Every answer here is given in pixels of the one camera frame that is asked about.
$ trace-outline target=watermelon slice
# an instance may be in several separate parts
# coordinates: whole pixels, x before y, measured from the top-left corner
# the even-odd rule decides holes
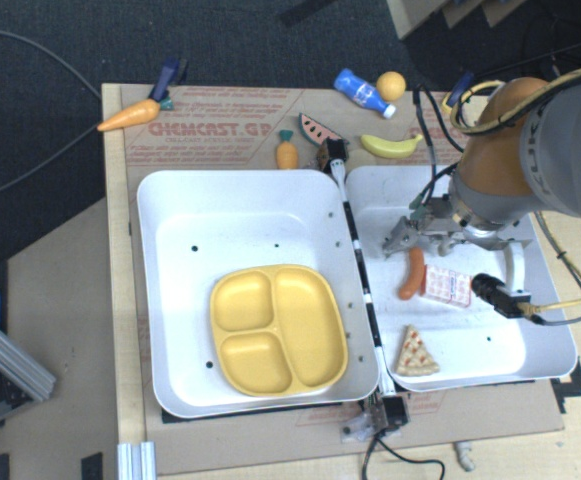
[[[338,133],[303,113],[299,114],[299,129],[303,136],[315,146],[321,146],[322,142],[328,138],[344,140]]]

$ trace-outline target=banana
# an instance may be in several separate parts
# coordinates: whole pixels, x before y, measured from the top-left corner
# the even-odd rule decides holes
[[[386,140],[374,135],[362,135],[361,144],[370,153],[381,158],[406,158],[414,153],[421,139],[423,139],[421,134],[400,141]]]

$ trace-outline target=carrot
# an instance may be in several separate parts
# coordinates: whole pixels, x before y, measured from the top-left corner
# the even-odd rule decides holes
[[[406,282],[399,288],[398,295],[401,300],[409,300],[417,293],[426,272],[423,262],[423,250],[420,247],[412,247],[408,251],[408,259],[410,261],[410,273]]]
[[[292,132],[290,130],[281,130],[281,144],[277,146],[277,167],[279,169],[298,169],[299,152],[297,147],[290,142]]]
[[[97,126],[97,130],[100,132],[109,132],[117,128],[126,128],[127,126],[133,126],[135,124],[147,123],[157,117],[160,110],[161,105],[159,105],[159,102],[148,98],[147,100],[124,108],[121,112],[118,112]]]

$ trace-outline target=pizza slice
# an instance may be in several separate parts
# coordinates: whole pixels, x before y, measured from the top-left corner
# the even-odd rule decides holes
[[[419,331],[409,325],[397,361],[397,374],[404,377],[432,375],[439,371],[439,365],[428,352]]]

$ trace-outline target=black mat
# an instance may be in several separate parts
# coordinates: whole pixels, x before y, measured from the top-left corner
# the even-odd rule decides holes
[[[30,38],[95,87],[153,83],[170,55],[187,83],[331,87],[348,67],[387,70],[410,86],[447,90],[483,72],[581,41],[581,0],[530,0],[491,29],[475,11],[453,30],[440,14],[405,41],[386,0],[0,0],[0,30]],[[581,65],[581,48],[558,66]],[[552,76],[544,59],[501,73]],[[100,119],[100,102],[28,44],[0,37],[0,186]],[[34,176],[0,193],[0,262],[104,196],[101,137],[90,134]]]

